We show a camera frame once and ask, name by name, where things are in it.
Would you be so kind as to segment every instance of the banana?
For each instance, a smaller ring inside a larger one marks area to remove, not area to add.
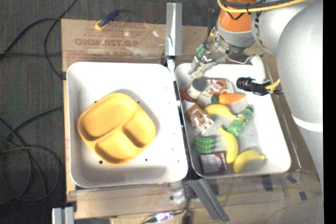
[[[235,173],[239,173],[244,165],[252,160],[255,159],[260,159],[263,160],[265,159],[264,155],[260,155],[258,152],[256,152],[255,150],[246,150],[241,152],[237,158],[235,159],[234,163],[233,163],[233,170]]]
[[[236,117],[233,115],[228,106],[224,104],[210,104],[205,107],[204,112],[211,118],[213,115],[228,116],[232,120]]]
[[[227,145],[226,163],[233,163],[238,155],[237,139],[232,133],[225,131],[222,127],[220,127],[219,130],[223,134],[225,143]]]

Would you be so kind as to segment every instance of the white plastic tray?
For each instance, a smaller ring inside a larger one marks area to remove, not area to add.
[[[167,183],[185,177],[185,155],[180,118],[171,74],[152,63],[78,62],[67,71],[70,136],[70,174],[83,188]],[[85,144],[77,120],[95,101],[123,92],[139,101],[156,127],[154,141],[122,166],[110,166]]]
[[[183,63],[177,66],[175,75],[178,88],[186,90],[191,84],[192,79],[188,76],[190,69],[189,63]],[[191,155],[191,162],[194,170],[202,177],[236,177],[248,175],[263,175],[283,173],[287,171],[291,164],[290,155],[286,145],[286,141],[281,130],[276,111],[271,99],[271,96],[259,96],[251,92],[245,92],[236,87],[236,81],[239,77],[251,77],[257,81],[262,78],[263,73],[258,67],[251,65],[217,65],[206,71],[206,78],[224,78],[232,82],[235,92],[244,93],[246,98],[243,102],[235,102],[233,105],[228,105],[231,112],[237,114],[242,111],[247,105],[254,107],[253,117],[246,125],[238,137],[239,152],[254,148],[266,155],[266,161],[262,167],[250,167],[250,170],[239,174],[221,174],[221,175],[202,175],[198,156],[191,141],[195,135],[195,131],[191,124],[185,120],[186,135]]]

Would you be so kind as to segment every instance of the green bottle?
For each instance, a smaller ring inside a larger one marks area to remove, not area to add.
[[[244,129],[246,123],[249,121],[253,114],[253,109],[248,106],[243,110],[242,113],[238,114],[236,118],[232,121],[232,123],[227,128],[227,131],[232,133],[235,137],[238,137],[242,130]]]

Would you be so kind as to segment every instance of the yellow plate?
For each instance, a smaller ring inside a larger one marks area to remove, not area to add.
[[[79,117],[84,142],[107,164],[118,166],[138,156],[155,138],[155,125],[130,96],[112,93]]]

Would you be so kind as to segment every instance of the carrot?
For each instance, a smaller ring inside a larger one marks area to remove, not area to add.
[[[212,96],[211,102],[212,103],[220,103],[220,104],[231,104],[236,102],[242,98],[244,98],[244,94],[239,93],[222,93],[218,97]]]

